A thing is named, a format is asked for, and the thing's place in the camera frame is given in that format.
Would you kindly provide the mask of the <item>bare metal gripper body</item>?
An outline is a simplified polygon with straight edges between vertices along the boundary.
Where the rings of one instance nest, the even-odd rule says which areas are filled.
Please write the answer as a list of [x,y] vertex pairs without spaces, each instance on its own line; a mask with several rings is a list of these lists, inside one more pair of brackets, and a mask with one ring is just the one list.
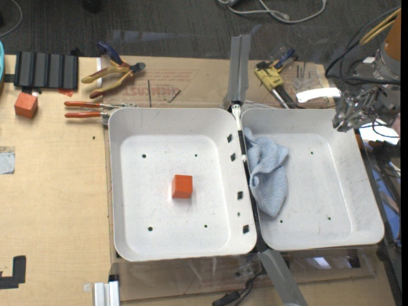
[[367,123],[381,120],[393,124],[400,113],[400,86],[364,85],[354,97],[354,112],[364,111]]

